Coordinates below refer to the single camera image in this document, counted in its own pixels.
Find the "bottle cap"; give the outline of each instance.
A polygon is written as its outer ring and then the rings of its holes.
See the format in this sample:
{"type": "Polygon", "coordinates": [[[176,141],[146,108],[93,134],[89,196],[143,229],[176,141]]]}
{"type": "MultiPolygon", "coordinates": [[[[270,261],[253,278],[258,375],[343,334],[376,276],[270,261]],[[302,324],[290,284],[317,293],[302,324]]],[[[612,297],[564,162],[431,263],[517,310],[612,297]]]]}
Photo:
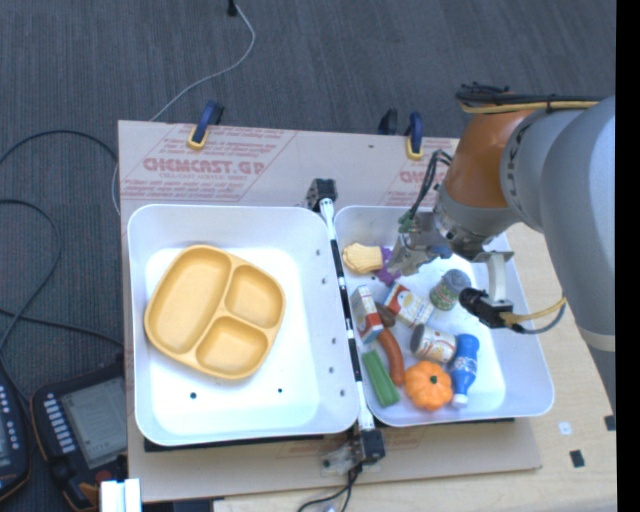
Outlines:
{"type": "Polygon", "coordinates": [[[461,409],[462,407],[467,406],[467,402],[469,401],[469,397],[467,395],[463,395],[462,393],[456,393],[453,395],[453,399],[451,400],[451,405],[454,407],[461,409]]]}

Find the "toy pumpkin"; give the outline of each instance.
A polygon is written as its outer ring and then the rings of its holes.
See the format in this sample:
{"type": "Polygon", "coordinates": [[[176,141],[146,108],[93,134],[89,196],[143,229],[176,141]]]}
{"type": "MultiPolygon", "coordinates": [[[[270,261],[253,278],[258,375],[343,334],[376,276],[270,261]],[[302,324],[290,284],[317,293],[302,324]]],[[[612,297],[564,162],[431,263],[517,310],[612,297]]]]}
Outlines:
{"type": "Polygon", "coordinates": [[[451,377],[431,361],[420,361],[407,369],[404,390],[417,407],[428,411],[440,409],[453,398],[451,377]]]}

